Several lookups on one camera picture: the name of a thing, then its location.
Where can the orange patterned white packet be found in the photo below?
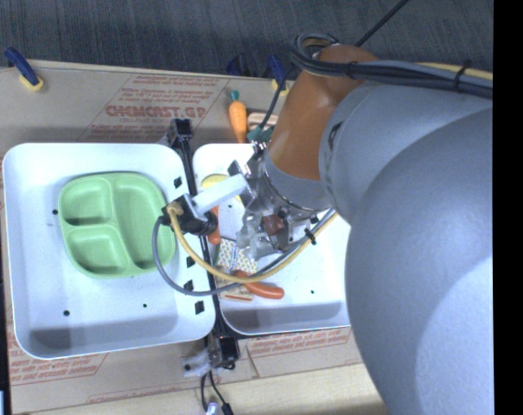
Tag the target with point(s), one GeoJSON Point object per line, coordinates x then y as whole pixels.
{"type": "Point", "coordinates": [233, 255]}

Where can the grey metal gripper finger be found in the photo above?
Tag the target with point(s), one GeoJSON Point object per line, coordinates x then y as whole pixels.
{"type": "Point", "coordinates": [246, 234]}
{"type": "Point", "coordinates": [265, 247]}

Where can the large orange carrot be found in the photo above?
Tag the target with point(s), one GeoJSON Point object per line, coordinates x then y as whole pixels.
{"type": "Point", "coordinates": [237, 117]}

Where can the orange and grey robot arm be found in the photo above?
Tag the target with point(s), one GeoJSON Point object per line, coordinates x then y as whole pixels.
{"type": "Point", "coordinates": [399, 214]}

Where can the black cylinder on white bracket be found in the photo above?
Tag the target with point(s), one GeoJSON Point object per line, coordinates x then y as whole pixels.
{"type": "Point", "coordinates": [220, 193]}

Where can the brown cardboard board red print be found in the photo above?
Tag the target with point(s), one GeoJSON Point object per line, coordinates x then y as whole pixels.
{"type": "Point", "coordinates": [71, 102]}

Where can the yellow banana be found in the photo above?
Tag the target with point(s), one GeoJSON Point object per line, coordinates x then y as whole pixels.
{"type": "Point", "coordinates": [211, 180]}

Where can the orange sausage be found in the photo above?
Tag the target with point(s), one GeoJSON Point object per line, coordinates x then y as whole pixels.
{"type": "Point", "coordinates": [265, 290]}

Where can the beige bread slice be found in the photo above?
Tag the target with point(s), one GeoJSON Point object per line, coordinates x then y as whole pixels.
{"type": "Point", "coordinates": [239, 294]}

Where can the white plastic tray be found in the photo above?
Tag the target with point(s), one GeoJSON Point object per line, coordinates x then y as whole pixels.
{"type": "Point", "coordinates": [40, 249]}
{"type": "Point", "coordinates": [317, 270]}

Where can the thin black and white rod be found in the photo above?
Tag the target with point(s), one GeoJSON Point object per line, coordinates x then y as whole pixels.
{"type": "Point", "coordinates": [188, 162]}

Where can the green divided plate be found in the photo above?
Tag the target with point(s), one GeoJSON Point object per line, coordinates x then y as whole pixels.
{"type": "Point", "coordinates": [127, 206]}

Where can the small orange carrot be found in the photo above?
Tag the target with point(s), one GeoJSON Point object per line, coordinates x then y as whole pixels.
{"type": "Point", "coordinates": [215, 236]}

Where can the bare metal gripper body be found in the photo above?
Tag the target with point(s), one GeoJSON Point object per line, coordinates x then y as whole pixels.
{"type": "Point", "coordinates": [267, 201]}

